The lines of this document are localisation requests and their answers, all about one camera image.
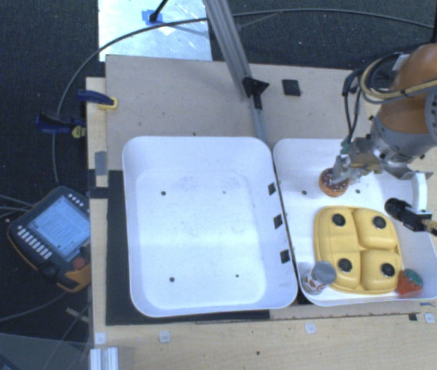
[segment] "empty white tray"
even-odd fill
[[[130,293],[150,317],[288,306],[297,295],[271,152],[249,137],[123,150]]]
[[[332,167],[340,152],[341,140],[287,139],[274,148],[274,162],[280,181],[281,196],[287,214],[288,230],[299,275],[315,263],[314,217],[325,206],[367,207],[384,214],[385,202],[396,197],[412,203],[412,182],[397,180],[390,174],[369,174],[352,184],[340,197],[329,197],[318,186],[319,174]],[[348,294],[332,288],[318,295],[302,289],[309,301],[320,306],[371,303],[376,301],[430,300],[437,298],[437,256],[428,233],[414,233],[393,220],[402,252],[403,268],[420,274],[423,289],[411,297],[397,293]]]

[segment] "gray tape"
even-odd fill
[[[95,175],[105,176],[107,174],[107,152],[95,152]]]

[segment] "dark carpet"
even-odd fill
[[[432,26],[435,0],[229,0],[233,12],[272,8],[338,8],[374,12]],[[51,136],[38,133],[41,109],[55,111],[62,91],[84,59],[97,48],[97,0],[0,0],[0,193],[36,202],[53,187]],[[432,30],[382,18],[334,12],[284,13],[247,25],[240,35],[251,62],[350,69],[387,52],[430,40]],[[212,42],[213,57],[220,51]],[[76,89],[86,76],[101,76],[91,62],[68,94],[64,112],[80,116]],[[86,145],[59,136],[57,161],[62,184],[86,191]],[[10,204],[0,200],[0,205]],[[62,291],[47,283],[6,240],[8,221],[0,220],[0,317],[46,303]],[[60,338],[80,310],[86,291],[66,295],[54,305],[3,322],[0,331]],[[79,323],[68,339],[83,341]]]

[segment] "black clamp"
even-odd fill
[[[267,82],[259,81],[251,77],[245,77],[242,80],[242,86],[246,92],[247,97],[253,96],[254,107],[256,109],[263,109],[261,103],[261,94],[266,90],[270,84]]]

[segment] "wooden table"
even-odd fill
[[[138,63],[150,66],[153,64],[151,59],[147,58]],[[223,65],[223,63],[199,64]],[[221,68],[218,71],[221,72],[221,76],[226,76],[226,69]],[[286,136],[292,136],[292,131],[296,130],[296,126],[292,123],[296,113],[306,117],[307,122],[304,122],[304,125],[312,126],[309,119],[324,116],[326,111],[336,109],[337,116],[334,116],[334,119],[326,119],[321,124],[328,126],[328,130],[332,133],[331,138],[337,138],[340,131],[345,130],[339,89],[340,79],[346,72],[254,65],[253,72],[262,74],[258,79],[268,77],[269,72],[280,72],[278,78],[282,76],[285,78],[286,75],[290,78],[292,76],[300,78],[301,88],[305,93],[302,102],[299,102],[299,99],[295,100],[291,106],[284,106],[283,112],[268,115],[265,107],[267,130],[273,133],[270,137],[272,142],[278,140],[277,133],[281,130],[284,130]],[[322,84],[320,81],[316,86],[316,79],[322,79]],[[106,80],[89,78],[87,88],[104,93]],[[271,97],[273,96],[264,97],[265,106],[272,103]],[[299,103],[311,109],[298,112],[296,106]],[[319,106],[317,112],[313,109],[316,105]],[[107,113],[111,112],[102,111],[95,104],[89,103],[87,106],[88,164],[91,170],[97,167],[95,155],[103,155],[107,151]],[[282,116],[290,116],[290,122],[281,125]],[[360,130],[363,132],[366,128],[367,123],[362,123]],[[434,219],[437,220],[437,149],[429,152],[424,160],[415,163],[415,168],[434,171],[434,177],[429,181],[429,209],[434,212]],[[106,187],[108,184],[107,175],[103,170],[101,169],[101,173],[96,175],[98,187]],[[336,308],[303,306],[301,311],[297,306],[297,308],[272,312],[272,319],[268,321],[107,326],[105,323],[107,200],[91,199],[90,210],[92,331],[97,348],[119,349],[119,368],[437,369],[437,300],[424,305],[410,301],[400,305],[358,304]],[[437,238],[433,241],[437,253]],[[408,313],[416,313],[417,321],[411,321]],[[312,324],[315,332],[309,333]],[[160,342],[161,331],[170,332],[169,343]]]

